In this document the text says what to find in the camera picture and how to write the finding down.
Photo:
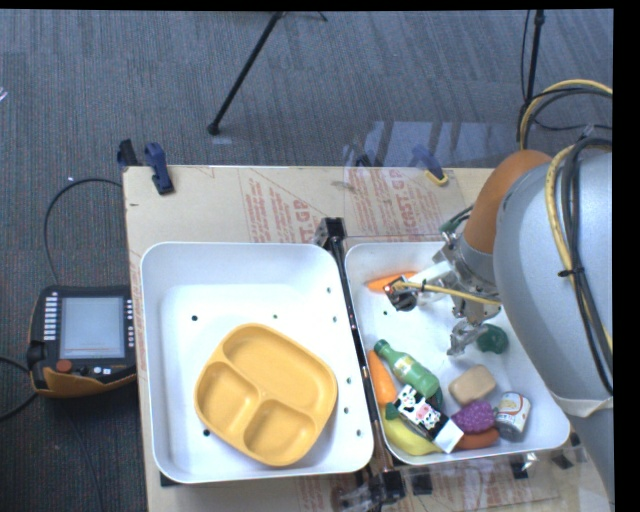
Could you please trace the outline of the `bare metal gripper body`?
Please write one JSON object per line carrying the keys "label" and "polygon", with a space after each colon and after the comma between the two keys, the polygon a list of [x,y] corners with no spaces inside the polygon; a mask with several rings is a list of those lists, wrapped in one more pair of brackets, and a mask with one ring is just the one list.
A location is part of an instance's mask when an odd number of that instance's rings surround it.
{"label": "bare metal gripper body", "polygon": [[501,312],[495,284],[493,255],[473,248],[463,234],[443,232],[444,245],[433,256],[435,263],[446,262],[449,271],[441,278],[446,288],[455,290],[454,315],[479,325]]}

